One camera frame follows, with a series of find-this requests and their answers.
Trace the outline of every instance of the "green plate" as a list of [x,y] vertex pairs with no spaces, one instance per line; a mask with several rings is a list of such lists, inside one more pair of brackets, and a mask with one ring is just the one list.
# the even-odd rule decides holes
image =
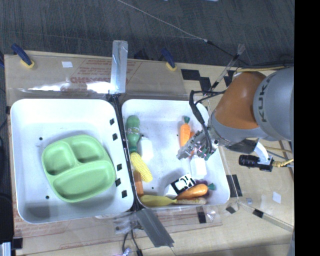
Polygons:
[[76,135],[48,145],[42,153],[42,165],[55,194],[69,203],[94,197],[116,180],[108,153],[89,135]]

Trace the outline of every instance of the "white sticker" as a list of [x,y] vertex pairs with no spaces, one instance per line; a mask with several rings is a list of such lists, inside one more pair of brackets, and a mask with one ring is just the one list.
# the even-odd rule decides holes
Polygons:
[[281,204],[281,195],[277,192],[273,192],[272,200]]
[[74,66],[72,65],[71,61],[61,61],[62,62],[62,67],[64,68],[73,68]]

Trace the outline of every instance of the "gray carpet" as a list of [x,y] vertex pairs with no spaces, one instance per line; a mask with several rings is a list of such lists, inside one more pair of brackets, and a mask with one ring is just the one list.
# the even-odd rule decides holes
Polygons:
[[[158,60],[166,47],[176,62],[223,66],[239,44],[246,51],[238,66],[294,59],[294,0],[1,0],[0,9],[4,54],[17,43],[26,50],[110,57],[113,40],[125,40],[132,59],[144,49]],[[3,69],[0,88],[0,194],[10,196]]]

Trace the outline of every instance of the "gray robot arm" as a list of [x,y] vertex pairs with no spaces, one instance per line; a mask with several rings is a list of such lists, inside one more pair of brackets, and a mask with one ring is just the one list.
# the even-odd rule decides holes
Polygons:
[[[186,158],[197,149],[197,155],[207,160],[218,146],[224,146],[244,154],[256,152],[258,157],[241,155],[239,164],[271,171],[272,157],[259,139],[293,143],[293,111],[294,67],[278,70],[267,77],[260,73],[240,74],[211,114],[207,128],[196,132],[180,148],[177,158]],[[196,110],[193,113],[199,120],[199,113]]]

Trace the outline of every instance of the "toy carrot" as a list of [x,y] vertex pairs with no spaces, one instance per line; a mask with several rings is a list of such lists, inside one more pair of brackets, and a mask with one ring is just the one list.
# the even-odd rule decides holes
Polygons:
[[181,192],[175,199],[191,199],[205,195],[208,192],[208,186],[206,184],[198,184],[190,187],[189,189]]
[[180,127],[180,146],[184,146],[190,139],[191,128],[189,125],[190,117],[184,117],[184,124]]

